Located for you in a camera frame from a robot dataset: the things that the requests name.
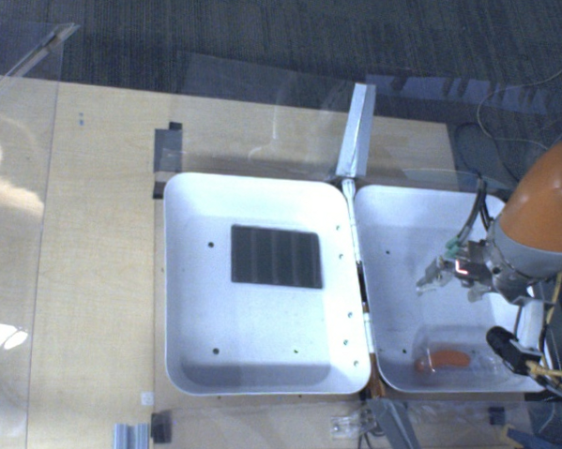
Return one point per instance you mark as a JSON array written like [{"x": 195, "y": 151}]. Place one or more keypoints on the thin black and white rod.
[{"x": 362, "y": 279}]

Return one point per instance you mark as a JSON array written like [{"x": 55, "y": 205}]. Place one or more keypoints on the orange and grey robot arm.
[{"x": 540, "y": 204}]

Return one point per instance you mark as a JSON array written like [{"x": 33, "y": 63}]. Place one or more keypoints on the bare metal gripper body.
[{"x": 475, "y": 264}]

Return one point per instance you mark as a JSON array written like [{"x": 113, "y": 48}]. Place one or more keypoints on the black ribbed flat rectangle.
[{"x": 276, "y": 256}]

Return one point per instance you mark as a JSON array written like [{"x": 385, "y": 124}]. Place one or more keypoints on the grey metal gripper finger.
[
  {"x": 429, "y": 276},
  {"x": 477, "y": 292}
]

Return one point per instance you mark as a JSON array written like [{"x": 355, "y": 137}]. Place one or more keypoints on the orange sausage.
[{"x": 449, "y": 358}]

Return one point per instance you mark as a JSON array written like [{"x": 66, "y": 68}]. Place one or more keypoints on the black cylinder on white bracket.
[{"x": 509, "y": 346}]

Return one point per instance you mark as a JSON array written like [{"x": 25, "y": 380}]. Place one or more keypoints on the white plastic tray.
[
  {"x": 399, "y": 295},
  {"x": 266, "y": 331}
]

